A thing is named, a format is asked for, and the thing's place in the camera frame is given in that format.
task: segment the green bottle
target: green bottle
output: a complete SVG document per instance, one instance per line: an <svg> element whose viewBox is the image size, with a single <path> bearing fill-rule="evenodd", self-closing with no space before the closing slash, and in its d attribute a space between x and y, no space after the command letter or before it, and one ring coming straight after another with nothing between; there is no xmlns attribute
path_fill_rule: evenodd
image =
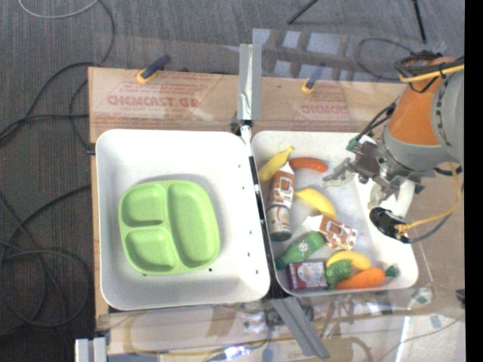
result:
<svg viewBox="0 0 483 362"><path fill-rule="evenodd" d="M275 259L275 267L284 269L291 262L302 262L324 245L324 238L316 231L311 231L291 243L285 253Z"/></svg>

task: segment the gray floor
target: gray floor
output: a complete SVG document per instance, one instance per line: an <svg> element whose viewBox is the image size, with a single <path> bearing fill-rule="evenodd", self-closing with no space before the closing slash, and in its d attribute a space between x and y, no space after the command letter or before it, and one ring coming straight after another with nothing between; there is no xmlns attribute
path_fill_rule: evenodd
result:
<svg viewBox="0 0 483 362"><path fill-rule="evenodd" d="M265 44L267 54L271 53L265 65L265 73L269 75L306 74L303 67L315 65L324 54L323 50L309 49L311 39L317 43L317 36L321 35L325 40L328 35L349 40L384 38L416 51L429 48L452 57L464 55L465 0L418 0L427 44L421 41L411 0L320 0L288 25L287 19L308 1L102 0L115 23L112 49L103 62L112 28L101 5L73 17L48 20L27 14L18 0L0 0L0 65L3 66L0 130L22 118L31 105L30 114L36 115L66 114L69 107L74 113L85 113L88 110L85 88L70 104L72 95L85 81L85 66L69 67L49 81L72 63L94 62L138 69L161 52L169 52L174 56L169 69L236 74L237 59L218 52L221 48L214 46L263 42L269 37L267 34L273 36L273 43ZM23 0L31 11L43 15L66 14L89 2ZM304 49L295 55L283 47L288 32L306 39L305 43L298 43ZM201 44L206 53L190 46L193 44ZM381 43L368 46L371 52L368 60L375 59L372 66L386 74L392 71L392 63L401 50L392 49L388 55L384 53L387 48L382 46ZM283 64L271 63L274 59L294 63L295 68L283 69ZM354 53L338 60L329 58L327 63L333 63L334 71L338 71L328 78L376 79L365 74L355 62ZM41 92L46 82L49 83ZM88 121L77 119L74 125L75 128L65 119L30 121L0 141L0 199L20 221L49 201L78 189L33 215L24 224L26 231L16 232L11 240L11 244L23 249L54 250L55 254L44 252L42 258L60 286L48 282L45 293L42 292L43 280L48 278L34 256L4 261L0 304L0 332L4 336L0 338L0 360L62 360L64 354L66 360L73 360L73 340L94 334L91 193L88 187L82 187L91 178L90 158L84 145ZM462 223L462 215L461 210L456 224ZM6 241L16 228L12 217L0 210L0 240ZM61 256L60 251L69 255ZM464 287L461 244L456 251L459 267L456 273L438 258L438 251L429 255L435 274L441 272L441 278L448 279L443 287L450 291ZM83 277L85 268L87 280ZM58 290L65 297L64 315ZM64 337L68 345L65 353Z"/></svg>

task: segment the blue and yellow clamp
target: blue and yellow clamp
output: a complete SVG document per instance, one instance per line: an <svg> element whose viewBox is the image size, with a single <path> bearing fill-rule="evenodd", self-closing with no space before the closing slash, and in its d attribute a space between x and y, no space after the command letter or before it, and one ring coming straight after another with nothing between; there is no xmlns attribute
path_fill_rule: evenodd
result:
<svg viewBox="0 0 483 362"><path fill-rule="evenodd" d="M302 91L304 93L310 94L315 90L315 83L321 77L324 67L325 67L325 63L320 63L317 69L315 69L315 71L310 75L310 77L308 77L304 81L302 85Z"/></svg>
<svg viewBox="0 0 483 362"><path fill-rule="evenodd" d="M169 62L171 62L171 57L169 55L159 57L154 63L151 63L143 71L137 73L137 81L146 84L156 76L157 71L163 69Z"/></svg>

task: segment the dark floor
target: dark floor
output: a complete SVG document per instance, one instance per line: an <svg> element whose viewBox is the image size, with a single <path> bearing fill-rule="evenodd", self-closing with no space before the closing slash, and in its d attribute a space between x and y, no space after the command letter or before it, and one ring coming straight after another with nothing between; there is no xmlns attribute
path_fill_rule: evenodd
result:
<svg viewBox="0 0 483 362"><path fill-rule="evenodd" d="M68 14L91 1L22 0L41 15ZM85 114L88 63L138 69L169 51L183 60L169 69L236 74L228 58L190 53L189 45L236 47L267 33L283 40L287 31L383 38L453 57L465 49L465 0L418 0L426 44L411 0L320 0L290 26L287 19L309 0L100 1L53 20L26 13L19 0L0 0L0 360L73 360L74 339L95 331L88 120L37 118L4 129L25 115ZM304 57L313 54L299 50L291 60L282 45L275 43L275 56L298 68L270 65L266 73L302 76L311 63ZM384 60L381 43L370 47ZM386 73L394 61L374 65ZM368 79L353 55L337 62L347 63L346 78Z"/></svg>

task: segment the white tray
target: white tray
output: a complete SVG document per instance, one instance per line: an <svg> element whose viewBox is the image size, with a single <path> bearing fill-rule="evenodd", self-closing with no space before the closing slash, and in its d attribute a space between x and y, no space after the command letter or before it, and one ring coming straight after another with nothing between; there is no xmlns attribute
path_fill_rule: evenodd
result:
<svg viewBox="0 0 483 362"><path fill-rule="evenodd" d="M119 310L248 302L264 297L270 276L246 147L231 133L110 130L96 144L100 286ZM118 224L121 195L138 183L187 179L211 197L220 254L206 269L142 275L128 262Z"/></svg>
<svg viewBox="0 0 483 362"><path fill-rule="evenodd" d="M260 169L274 154L292 146L293 157L315 157L324 160L328 164L327 173L318 173L314 170L298 170L295 178L295 188L302 189L312 187L319 190L331 200L337 212L337 219L358 230L358 238L353 250L362 252L371 259L373 265L387 267L396 264L401 272L397 278L387 278L386 282L371 289L358 290L289 290L285 270L277 271L278 283L284 290L294 296L315 296L348 292L362 292L367 290L394 290L409 288L418 279L418 267L411 245L403 244L393 238L388 238L379 232L369 220L368 202L372 185L370 181L362 185L357 179L343 186L331 186L322 189L322 177L330 174L335 166L344 158L354 158L346 146L355 133L313 133L313 132L290 132L290 131L262 131L255 134L252 140L252 148L257 168ZM262 184L262 195L266 205L270 184ZM381 206L391 209L394 205L394 197L389 198ZM306 201L295 198L290 210L293 237L291 240L303 235L305 232L300 226L309 215L317 214ZM291 241L271 242L274 258L283 254ZM327 259L335 250L324 246L313 253L310 259Z"/></svg>

